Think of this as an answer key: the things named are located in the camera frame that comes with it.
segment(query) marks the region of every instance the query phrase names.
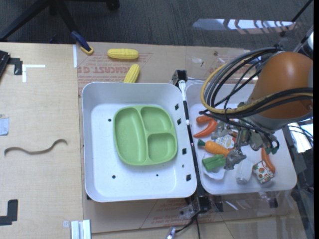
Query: office chair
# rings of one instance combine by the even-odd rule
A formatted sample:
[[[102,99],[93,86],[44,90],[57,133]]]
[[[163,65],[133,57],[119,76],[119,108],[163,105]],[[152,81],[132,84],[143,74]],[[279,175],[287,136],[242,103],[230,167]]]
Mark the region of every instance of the office chair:
[[[25,25],[29,20],[34,18],[37,14],[49,7],[50,15],[56,15],[57,12],[62,17],[70,32],[80,31],[75,24],[66,4],[67,0],[37,0],[31,7],[29,7],[22,15],[13,21],[5,30],[0,32],[0,40],[6,41],[6,38]],[[109,10],[115,10],[120,7],[119,0],[68,0],[68,1],[92,1],[105,2]]]

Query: white tray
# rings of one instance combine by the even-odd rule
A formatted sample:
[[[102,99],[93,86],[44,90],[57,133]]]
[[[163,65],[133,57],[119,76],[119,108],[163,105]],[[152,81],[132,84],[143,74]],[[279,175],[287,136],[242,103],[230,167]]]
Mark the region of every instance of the white tray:
[[[171,116],[178,143],[172,160],[145,166],[131,166],[120,160],[112,119],[117,110],[133,105],[156,105]],[[85,189],[91,199],[116,202],[184,198],[195,192],[197,182],[184,107],[176,86],[94,82],[82,91],[82,107]]]
[[[225,85],[220,93],[218,93],[216,100],[220,100],[221,97],[225,97],[226,94],[229,94],[234,85]],[[232,97],[228,103],[230,107],[235,108],[239,102],[247,101],[250,93],[253,90],[254,85],[247,85],[241,91],[239,91],[235,96]],[[191,131],[193,134],[203,130],[205,125],[199,127],[196,124],[196,117],[199,116],[198,112],[205,110],[205,107],[200,101],[200,90],[202,84],[192,84],[189,85],[186,89],[186,98],[189,110],[189,120],[191,124]],[[238,194],[238,193],[252,193],[252,192],[263,192],[263,191],[282,191],[282,190],[291,190],[297,183],[297,176],[292,163],[284,134],[282,130],[279,130],[275,133],[277,140],[280,143],[279,150],[275,155],[271,155],[270,159],[273,165],[276,168],[275,177],[265,185],[261,184],[256,175],[253,173],[251,179],[246,185],[237,184],[235,179],[236,168],[238,165],[235,165],[233,170],[225,172],[223,179],[215,180],[208,177],[203,171],[204,167],[201,163],[201,160],[205,154],[205,150],[197,147],[197,138],[194,138],[194,145],[197,154],[198,168],[200,172],[200,181],[204,189],[213,195],[225,195],[225,194]],[[210,136],[203,138],[204,141],[210,140]],[[247,155],[247,159],[250,160],[253,164],[261,161],[261,152],[253,151],[250,146],[242,147],[242,151]]]

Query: green vegetable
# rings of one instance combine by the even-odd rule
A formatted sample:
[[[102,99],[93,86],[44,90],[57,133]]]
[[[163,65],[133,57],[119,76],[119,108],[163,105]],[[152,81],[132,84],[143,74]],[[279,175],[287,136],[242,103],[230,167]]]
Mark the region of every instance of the green vegetable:
[[[204,158],[201,162],[205,167],[206,171],[210,172],[219,166],[224,166],[226,158],[222,154],[217,154],[213,157]]]

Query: table surface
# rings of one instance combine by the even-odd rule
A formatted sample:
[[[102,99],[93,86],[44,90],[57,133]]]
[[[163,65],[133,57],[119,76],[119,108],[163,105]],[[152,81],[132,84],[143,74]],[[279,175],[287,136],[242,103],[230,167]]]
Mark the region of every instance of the table surface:
[[[0,153],[9,147],[44,154],[11,151],[0,155],[0,216],[7,202],[18,199],[17,221],[0,226],[0,238],[67,239],[64,221],[83,220],[80,120],[77,69],[73,45],[0,43],[0,50],[20,58],[26,83],[8,65],[0,79],[0,115],[9,117],[9,133],[0,136]],[[297,207],[284,216],[200,224],[202,238],[307,238]],[[94,239],[161,239],[169,228],[92,234]],[[176,238],[198,238],[192,225]]]

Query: green plate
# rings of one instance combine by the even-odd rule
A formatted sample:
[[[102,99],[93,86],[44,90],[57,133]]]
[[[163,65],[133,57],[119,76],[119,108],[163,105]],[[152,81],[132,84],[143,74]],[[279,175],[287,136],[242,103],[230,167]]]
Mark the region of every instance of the green plate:
[[[167,162],[177,153],[174,124],[157,106],[129,106],[113,119],[113,134],[120,159],[129,165]]]

